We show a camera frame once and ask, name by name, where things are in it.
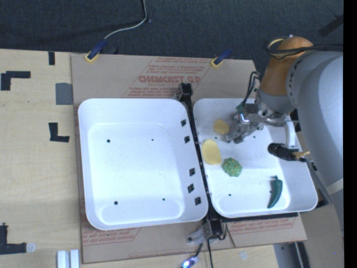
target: black toy vegetable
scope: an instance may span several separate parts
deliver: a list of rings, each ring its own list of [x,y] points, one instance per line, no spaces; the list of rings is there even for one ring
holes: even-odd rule
[[[278,176],[272,180],[272,195],[268,204],[268,208],[272,208],[279,200],[283,190],[283,181],[278,179]]]

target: cardboard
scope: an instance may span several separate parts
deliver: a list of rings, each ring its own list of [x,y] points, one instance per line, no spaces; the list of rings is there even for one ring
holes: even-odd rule
[[[83,263],[194,253],[197,246],[188,245],[186,236],[201,222],[109,232],[89,224],[85,216],[78,106],[89,98],[172,98],[180,83],[191,83],[193,103],[201,98],[242,98],[249,76],[255,71],[253,62],[224,60],[220,67],[212,68],[210,59],[99,55],[93,63],[87,63],[84,54],[72,54],[71,70]],[[228,229],[226,239],[212,243],[212,250],[306,239],[300,216],[232,222]]]

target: empty white tray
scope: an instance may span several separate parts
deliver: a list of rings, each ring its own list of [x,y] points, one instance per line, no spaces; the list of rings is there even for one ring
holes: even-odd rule
[[[215,140],[222,161],[232,157],[243,167],[238,177],[231,177],[223,171],[221,164],[210,165],[204,162],[213,207],[228,218],[313,209],[317,204],[317,194],[307,165],[279,159],[267,150],[272,142],[286,142],[283,127],[265,126],[239,144],[227,143],[224,135],[214,131],[213,125],[217,119],[222,119],[229,126],[233,125],[232,116],[241,101],[242,99],[201,99],[194,105],[200,146],[206,139]],[[271,180],[276,175],[283,181],[283,191],[278,203],[268,209]]]
[[[208,201],[186,108],[173,99],[79,107],[85,209],[102,230],[202,219]]]

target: light wood surface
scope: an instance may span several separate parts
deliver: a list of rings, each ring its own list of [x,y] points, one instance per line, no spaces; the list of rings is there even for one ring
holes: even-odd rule
[[[58,106],[55,84],[71,83],[70,54],[0,50],[0,73],[31,71],[0,91],[0,222],[8,243],[35,243],[36,251],[0,255],[0,267],[56,267],[59,250],[81,249],[73,106]],[[69,143],[50,142],[49,122]],[[240,256],[245,252],[247,258]],[[180,267],[191,255],[122,260],[81,267]],[[272,245],[212,252],[214,267],[278,267]],[[195,266],[210,267],[202,252]]]

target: blue clamp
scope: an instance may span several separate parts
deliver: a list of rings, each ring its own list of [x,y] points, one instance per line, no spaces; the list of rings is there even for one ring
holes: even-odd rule
[[[222,64],[223,60],[229,58],[231,55],[232,55],[232,50],[224,51],[221,55],[212,59],[211,66],[213,68],[218,68]]]
[[[94,62],[94,60],[97,59],[98,54],[104,47],[107,45],[108,41],[106,39],[102,39],[99,43],[96,44],[96,46],[84,56],[84,59],[88,63]]]

